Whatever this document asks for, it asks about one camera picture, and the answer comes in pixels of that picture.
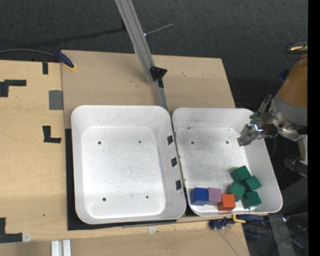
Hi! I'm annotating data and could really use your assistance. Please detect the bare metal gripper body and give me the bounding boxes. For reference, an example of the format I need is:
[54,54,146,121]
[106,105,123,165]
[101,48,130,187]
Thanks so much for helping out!
[250,109,308,142]

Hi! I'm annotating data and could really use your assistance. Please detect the green cube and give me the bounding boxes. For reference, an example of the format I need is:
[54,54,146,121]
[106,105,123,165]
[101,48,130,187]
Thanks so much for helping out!
[243,175,263,192]
[226,181,247,202]
[240,190,263,210]
[229,165,252,184]

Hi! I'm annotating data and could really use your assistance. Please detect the white plastic tray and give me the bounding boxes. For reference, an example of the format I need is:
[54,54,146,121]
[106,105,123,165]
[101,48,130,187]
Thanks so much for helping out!
[70,104,187,225]
[171,107,284,218]

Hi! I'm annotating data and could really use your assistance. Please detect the purple cube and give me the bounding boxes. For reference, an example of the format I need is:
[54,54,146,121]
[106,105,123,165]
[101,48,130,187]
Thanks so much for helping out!
[207,187,223,207]

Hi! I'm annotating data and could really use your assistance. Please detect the orange cube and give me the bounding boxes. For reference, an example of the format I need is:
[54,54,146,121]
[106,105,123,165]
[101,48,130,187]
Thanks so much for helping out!
[217,193,237,212]

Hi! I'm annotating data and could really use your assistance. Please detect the blue cube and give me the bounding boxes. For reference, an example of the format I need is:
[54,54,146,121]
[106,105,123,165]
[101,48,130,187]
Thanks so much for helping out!
[189,187,210,207]

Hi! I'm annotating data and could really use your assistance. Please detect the pale wood board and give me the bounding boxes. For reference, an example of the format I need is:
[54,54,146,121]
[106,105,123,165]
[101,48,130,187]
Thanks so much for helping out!
[60,49,251,256]

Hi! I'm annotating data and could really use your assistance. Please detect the black cylinder on white bracket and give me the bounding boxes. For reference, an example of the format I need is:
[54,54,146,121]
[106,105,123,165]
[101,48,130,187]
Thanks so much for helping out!
[283,134,309,179]

